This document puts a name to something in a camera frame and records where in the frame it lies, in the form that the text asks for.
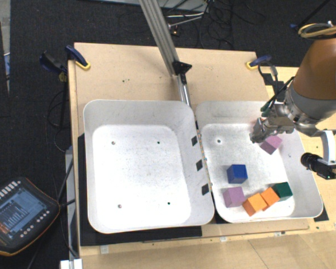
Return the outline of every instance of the pink cube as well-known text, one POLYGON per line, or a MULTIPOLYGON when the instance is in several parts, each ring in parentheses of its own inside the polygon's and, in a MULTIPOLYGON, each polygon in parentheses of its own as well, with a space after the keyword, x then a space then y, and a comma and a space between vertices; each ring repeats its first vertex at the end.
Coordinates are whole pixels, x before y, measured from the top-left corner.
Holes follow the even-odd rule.
POLYGON ((226 207, 241 206, 245 201, 245 195, 242 191, 242 187, 231 187, 223 192, 223 197, 226 207))
POLYGON ((280 146, 282 139, 278 136, 269 136, 260 147, 268 154, 272 155, 274 151, 280 146))

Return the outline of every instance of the blue cube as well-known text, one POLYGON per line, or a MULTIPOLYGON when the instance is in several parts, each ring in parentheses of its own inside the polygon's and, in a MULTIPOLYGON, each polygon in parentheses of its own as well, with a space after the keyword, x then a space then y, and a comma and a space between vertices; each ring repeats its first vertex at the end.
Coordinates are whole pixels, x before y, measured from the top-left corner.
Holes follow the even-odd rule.
POLYGON ((248 179, 245 164, 233 164, 227 169, 226 173, 229 183, 243 183, 248 179))

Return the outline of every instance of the wooden table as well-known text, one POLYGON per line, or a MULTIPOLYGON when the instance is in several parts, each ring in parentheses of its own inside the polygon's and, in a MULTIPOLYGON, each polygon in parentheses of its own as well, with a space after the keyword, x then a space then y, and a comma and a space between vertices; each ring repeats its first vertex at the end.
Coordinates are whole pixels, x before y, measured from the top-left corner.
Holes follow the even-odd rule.
MULTIPOLYGON (((84 133, 82 112, 89 101, 178 100, 179 96, 176 81, 168 75, 156 47, 76 43, 75 48, 91 63, 88 71, 80 69, 72 61, 68 65, 74 175, 77 185, 77 138, 84 133)), ((246 62, 256 58, 254 52, 203 49, 177 49, 177 52, 181 61, 193 65, 187 73, 193 110, 206 100, 266 101, 272 94, 272 88, 264 85, 258 72, 249 71, 245 67, 246 62)), ((280 80, 288 80, 296 70, 278 68, 280 80)), ((321 123, 319 128, 336 128, 336 115, 321 123)), ((306 151, 322 155, 319 139, 302 134, 301 138, 306 151)), ((330 258, 324 252, 326 244, 329 252, 333 251, 336 257, 336 241, 331 241, 336 240, 336 180, 327 181, 316 176, 316 182, 329 221, 316 223, 313 219, 294 219, 216 224, 213 220, 202 226, 202 238, 113 244, 104 248, 109 254, 101 254, 102 247, 99 246, 80 246, 80 257, 84 268, 93 269, 227 268, 228 263, 240 264, 241 268, 273 268, 268 264, 274 266, 280 257, 274 255, 277 253, 271 248, 280 248, 281 254, 289 255, 296 251, 300 256, 297 261, 308 265, 306 268, 336 268, 336 258, 330 258), (297 251, 299 248, 304 248, 303 255, 297 251), (321 258, 322 255, 326 256, 326 261, 321 258)))

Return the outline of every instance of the green cube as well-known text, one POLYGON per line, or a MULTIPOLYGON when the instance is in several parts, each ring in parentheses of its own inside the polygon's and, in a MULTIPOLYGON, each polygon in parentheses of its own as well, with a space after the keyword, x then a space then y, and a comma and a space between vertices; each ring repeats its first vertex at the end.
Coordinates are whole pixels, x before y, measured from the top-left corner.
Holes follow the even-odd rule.
POLYGON ((279 201, 284 201, 292 196, 292 191, 288 182, 277 183, 272 188, 280 197, 279 201))

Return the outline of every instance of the wooden block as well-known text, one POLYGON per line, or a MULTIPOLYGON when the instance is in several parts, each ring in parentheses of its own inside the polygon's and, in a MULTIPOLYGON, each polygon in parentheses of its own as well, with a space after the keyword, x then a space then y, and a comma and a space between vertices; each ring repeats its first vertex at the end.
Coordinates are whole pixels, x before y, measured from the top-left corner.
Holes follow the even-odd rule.
POLYGON ((272 188, 280 197, 279 201, 284 201, 292 196, 292 191, 288 182, 274 184, 272 188))
POLYGON ((245 164, 232 164, 226 173, 229 183, 243 183, 248 179, 245 164))
POLYGON ((271 187, 262 192, 262 198, 265 200, 267 204, 267 207, 263 208, 263 211, 265 211, 266 209, 271 207, 271 205, 280 200, 279 195, 277 195, 276 192, 271 187))
POLYGON ((268 154, 272 155, 281 143, 282 139, 278 136, 269 136, 260 147, 268 154))
POLYGON ((245 201, 245 195, 242 191, 242 187, 231 187, 223 192, 223 197, 226 207, 241 206, 245 201))
POLYGON ((258 211, 266 208, 267 204, 265 200, 262 198, 262 195, 260 193, 257 193, 249 197, 246 201, 244 201, 242 206, 245 209, 246 213, 249 216, 252 216, 258 211))

